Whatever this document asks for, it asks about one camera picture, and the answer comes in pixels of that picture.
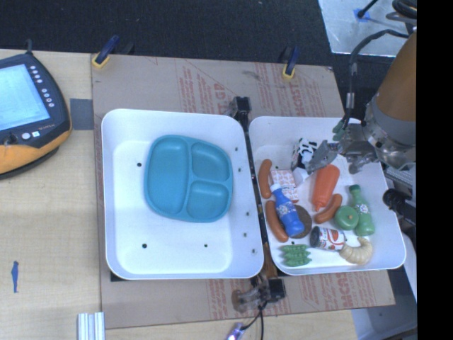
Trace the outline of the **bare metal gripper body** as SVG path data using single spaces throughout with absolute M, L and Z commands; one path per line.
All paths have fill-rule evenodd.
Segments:
M 347 160 L 353 155 L 375 153 L 377 160 L 394 169 L 408 169 L 416 162 L 415 137 L 378 124 L 349 124 L 338 143 Z

